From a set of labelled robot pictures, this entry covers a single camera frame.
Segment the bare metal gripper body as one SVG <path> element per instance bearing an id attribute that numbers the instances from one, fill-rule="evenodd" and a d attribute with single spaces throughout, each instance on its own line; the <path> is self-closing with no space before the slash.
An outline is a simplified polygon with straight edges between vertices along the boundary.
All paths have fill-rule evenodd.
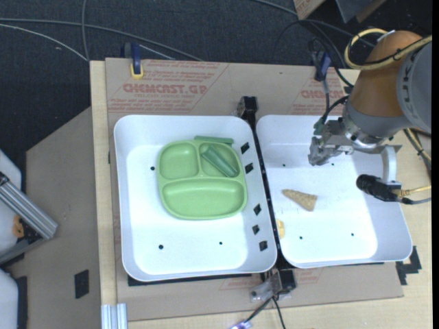
<path id="1" fill-rule="evenodd" d="M 357 151 L 372 151 L 385 141 L 385 138 L 372 136 L 361 130 L 350 120 L 319 119 L 313 126 L 311 139 L 312 154 L 351 154 Z"/>

